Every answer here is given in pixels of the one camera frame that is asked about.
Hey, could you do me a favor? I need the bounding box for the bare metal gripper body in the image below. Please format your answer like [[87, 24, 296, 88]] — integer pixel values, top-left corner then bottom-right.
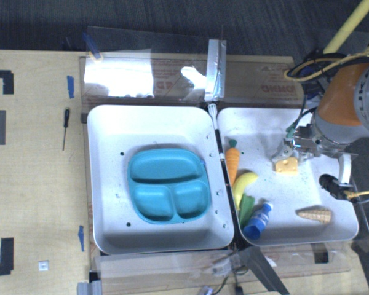
[[283, 124, 323, 159]]

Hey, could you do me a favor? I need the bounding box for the yellow cheese block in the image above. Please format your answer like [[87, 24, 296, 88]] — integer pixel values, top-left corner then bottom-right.
[[274, 156, 300, 176]]

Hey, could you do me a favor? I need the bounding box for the white plastic tray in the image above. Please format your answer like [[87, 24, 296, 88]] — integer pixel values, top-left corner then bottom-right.
[[86, 104, 236, 256], [216, 106, 360, 248]]

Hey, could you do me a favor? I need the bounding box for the yellow banana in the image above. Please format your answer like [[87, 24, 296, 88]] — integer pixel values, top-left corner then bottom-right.
[[231, 171, 260, 211]]

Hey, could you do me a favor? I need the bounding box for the orange carrot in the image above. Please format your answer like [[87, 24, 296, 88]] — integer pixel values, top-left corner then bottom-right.
[[224, 138, 241, 186]]

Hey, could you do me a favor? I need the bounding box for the tan waffle cone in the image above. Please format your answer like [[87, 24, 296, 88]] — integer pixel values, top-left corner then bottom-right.
[[296, 207, 332, 225]]

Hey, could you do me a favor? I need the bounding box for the green corn husk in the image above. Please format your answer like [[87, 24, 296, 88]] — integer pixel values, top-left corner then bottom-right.
[[237, 194, 256, 230]]

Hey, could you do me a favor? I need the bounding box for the blue bottle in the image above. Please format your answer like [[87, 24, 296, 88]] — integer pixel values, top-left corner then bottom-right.
[[242, 202, 274, 240]]

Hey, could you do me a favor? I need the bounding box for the blue divided plate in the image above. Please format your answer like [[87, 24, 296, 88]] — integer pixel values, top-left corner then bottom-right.
[[127, 147, 212, 226]]

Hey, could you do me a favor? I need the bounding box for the black screwdriver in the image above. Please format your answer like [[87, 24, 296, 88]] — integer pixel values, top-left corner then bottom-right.
[[61, 107, 71, 152]]

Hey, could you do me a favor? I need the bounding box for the black cylinder on white bracket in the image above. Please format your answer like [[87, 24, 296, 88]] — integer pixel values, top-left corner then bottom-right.
[[319, 152, 353, 201]]

